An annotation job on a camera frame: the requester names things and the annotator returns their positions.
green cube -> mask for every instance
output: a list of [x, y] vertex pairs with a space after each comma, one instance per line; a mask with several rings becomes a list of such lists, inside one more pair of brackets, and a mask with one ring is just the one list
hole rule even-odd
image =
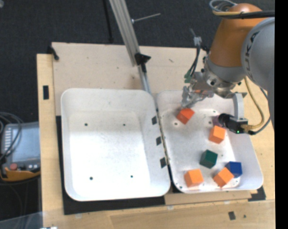
[[218, 155], [216, 153], [206, 149], [201, 155], [200, 165], [212, 168], [216, 164], [217, 157]]

red button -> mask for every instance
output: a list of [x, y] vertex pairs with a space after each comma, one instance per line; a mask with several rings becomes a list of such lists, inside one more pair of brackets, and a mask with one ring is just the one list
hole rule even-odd
[[10, 165], [10, 170], [16, 170], [17, 168], [18, 168], [18, 164], [16, 164], [16, 163], [12, 163]]

block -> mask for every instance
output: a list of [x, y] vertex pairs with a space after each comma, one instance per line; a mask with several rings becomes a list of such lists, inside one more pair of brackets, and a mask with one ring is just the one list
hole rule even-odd
[[223, 187], [233, 178], [234, 175], [228, 170], [227, 167], [224, 167], [216, 176], [213, 177], [213, 180], [218, 186]]
[[211, 150], [206, 149], [201, 155], [199, 164], [207, 168], [212, 168], [217, 161], [218, 154], [214, 153]]
[[189, 170], [184, 174], [184, 179], [187, 187], [194, 187], [200, 185], [204, 178], [200, 169]]
[[228, 170], [234, 175], [234, 178], [238, 178], [243, 174], [240, 162], [230, 161], [225, 165], [225, 167], [227, 167]]
[[183, 124], [186, 124], [195, 112], [190, 108], [181, 109], [177, 115], [177, 119], [180, 120]]
[[225, 129], [220, 126], [214, 125], [214, 127], [210, 130], [209, 140], [219, 144], [224, 140], [224, 136]]

